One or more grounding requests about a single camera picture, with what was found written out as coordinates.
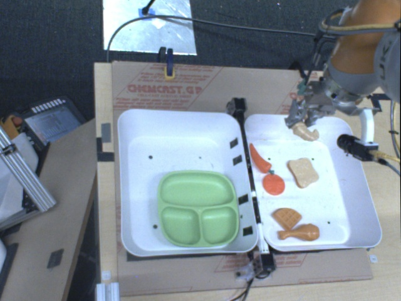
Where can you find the red chili pepper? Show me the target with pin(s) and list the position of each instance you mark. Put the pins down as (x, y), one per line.
(259, 160)

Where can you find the green divided plate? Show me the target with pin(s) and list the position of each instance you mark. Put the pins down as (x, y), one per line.
(195, 209)

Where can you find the beige croissant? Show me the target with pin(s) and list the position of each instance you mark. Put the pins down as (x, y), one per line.
(305, 133)

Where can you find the white plastic tray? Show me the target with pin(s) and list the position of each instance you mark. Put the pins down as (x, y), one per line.
(175, 143)
(338, 199)

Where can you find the orange waffle piece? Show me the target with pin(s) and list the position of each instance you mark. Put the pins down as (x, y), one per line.
(286, 217)

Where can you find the black cylinder on white bracket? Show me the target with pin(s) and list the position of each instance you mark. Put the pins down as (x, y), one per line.
(354, 146)

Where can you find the beige bread slice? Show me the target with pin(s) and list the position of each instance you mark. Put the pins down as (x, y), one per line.
(303, 172)

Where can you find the brown cardboard board, red print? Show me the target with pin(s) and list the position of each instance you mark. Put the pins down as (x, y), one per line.
(188, 86)

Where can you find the orange chicken drumstick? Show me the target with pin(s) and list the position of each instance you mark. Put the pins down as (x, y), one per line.
(302, 232)

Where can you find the thin black and white rod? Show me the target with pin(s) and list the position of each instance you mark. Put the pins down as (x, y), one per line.
(249, 174)

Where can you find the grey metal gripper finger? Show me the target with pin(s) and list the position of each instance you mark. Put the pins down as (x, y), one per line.
(311, 118)
(294, 114)

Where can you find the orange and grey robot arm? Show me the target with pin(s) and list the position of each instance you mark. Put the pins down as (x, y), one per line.
(360, 42)

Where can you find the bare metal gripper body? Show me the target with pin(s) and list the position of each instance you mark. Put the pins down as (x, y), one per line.
(326, 100)

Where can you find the round orange fruit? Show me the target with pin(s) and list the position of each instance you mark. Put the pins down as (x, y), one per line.
(273, 184)

